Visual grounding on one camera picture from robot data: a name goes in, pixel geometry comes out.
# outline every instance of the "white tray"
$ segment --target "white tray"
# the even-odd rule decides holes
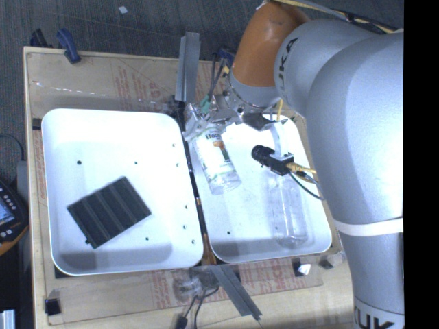
[[[78,276],[191,267],[203,244],[180,129],[169,116],[56,109],[43,118],[51,255]],[[126,176],[152,215],[93,249],[67,206]]]
[[[288,149],[294,154],[295,162],[309,167],[296,126],[288,121],[284,129]],[[267,180],[274,173],[268,167],[261,168],[261,164],[251,156],[255,145],[274,149],[271,132],[258,132],[244,124],[230,125],[222,138],[242,181],[235,190],[223,195],[211,194],[200,161],[191,145],[195,180],[215,255],[227,263],[241,263],[326,251],[331,246],[331,230],[322,202],[302,189],[308,241],[296,249],[288,249],[281,247],[274,238],[267,196]],[[304,184],[313,193],[318,193],[314,185]]]

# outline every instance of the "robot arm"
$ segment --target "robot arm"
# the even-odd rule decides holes
[[[248,24],[228,81],[202,121],[268,129],[261,113],[279,99],[307,119],[351,268],[355,327],[403,328],[403,33],[310,21],[271,1]]]

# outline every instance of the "clear plastic bottle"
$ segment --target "clear plastic bottle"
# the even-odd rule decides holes
[[[281,246],[295,248],[308,240],[300,187],[289,175],[270,173],[273,233]]]
[[[191,142],[213,195],[233,190],[241,184],[220,131],[216,127],[206,128]]]

